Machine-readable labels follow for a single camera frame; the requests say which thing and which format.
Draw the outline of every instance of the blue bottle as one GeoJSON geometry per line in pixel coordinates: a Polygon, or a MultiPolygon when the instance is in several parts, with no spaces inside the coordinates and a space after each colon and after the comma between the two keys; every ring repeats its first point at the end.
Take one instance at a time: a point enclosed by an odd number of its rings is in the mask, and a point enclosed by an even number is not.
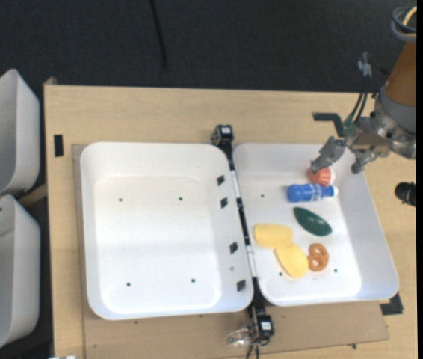
{"type": "Polygon", "coordinates": [[[335,186],[322,186],[318,183],[291,185],[287,189],[290,202],[313,202],[324,197],[335,197],[338,189],[335,186]]]}

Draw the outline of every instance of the yellow object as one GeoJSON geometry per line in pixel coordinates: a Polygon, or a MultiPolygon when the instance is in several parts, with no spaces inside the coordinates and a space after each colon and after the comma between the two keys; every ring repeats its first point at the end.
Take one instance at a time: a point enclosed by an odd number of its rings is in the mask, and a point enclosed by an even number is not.
{"type": "Polygon", "coordinates": [[[287,248],[277,248],[274,252],[281,266],[293,278],[301,278],[308,272],[308,257],[295,243],[287,248]]]}
{"type": "Polygon", "coordinates": [[[293,230],[280,224],[257,224],[255,240],[265,248],[285,248],[291,245],[293,230]]]}

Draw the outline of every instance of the wooden table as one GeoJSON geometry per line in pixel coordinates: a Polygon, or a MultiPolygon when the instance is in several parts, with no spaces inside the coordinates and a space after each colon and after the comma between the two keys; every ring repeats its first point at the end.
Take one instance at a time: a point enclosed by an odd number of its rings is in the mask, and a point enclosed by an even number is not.
{"type": "MultiPolygon", "coordinates": [[[[332,123],[315,122],[312,112],[345,117],[356,94],[46,85],[44,97],[55,355],[242,358],[245,349],[226,346],[226,334],[236,328],[229,324],[240,322],[241,314],[148,319],[133,325],[104,324],[87,310],[72,146],[95,141],[207,142],[219,123],[233,126],[235,144],[323,144],[335,129],[332,123]]],[[[269,307],[277,334],[261,356],[417,358],[416,208],[394,195],[399,182],[416,180],[416,164],[391,155],[369,164],[365,175],[398,270],[404,313],[382,317],[378,302],[269,307]],[[349,346],[353,343],[358,343],[356,348],[349,346]]]]}

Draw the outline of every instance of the dark green oval object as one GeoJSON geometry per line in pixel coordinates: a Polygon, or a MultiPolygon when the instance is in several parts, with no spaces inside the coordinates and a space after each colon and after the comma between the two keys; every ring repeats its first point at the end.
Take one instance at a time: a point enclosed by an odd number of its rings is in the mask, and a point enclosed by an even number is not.
{"type": "Polygon", "coordinates": [[[296,220],[301,227],[315,236],[328,236],[333,229],[322,217],[302,207],[293,209],[296,220]]]}

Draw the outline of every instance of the orange donut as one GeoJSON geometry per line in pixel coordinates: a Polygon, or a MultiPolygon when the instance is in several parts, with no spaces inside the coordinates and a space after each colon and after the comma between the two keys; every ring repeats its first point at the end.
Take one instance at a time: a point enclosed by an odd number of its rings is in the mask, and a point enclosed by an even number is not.
{"type": "Polygon", "coordinates": [[[311,271],[321,271],[325,269],[329,260],[330,255],[321,243],[313,243],[309,246],[308,263],[311,271]]]}

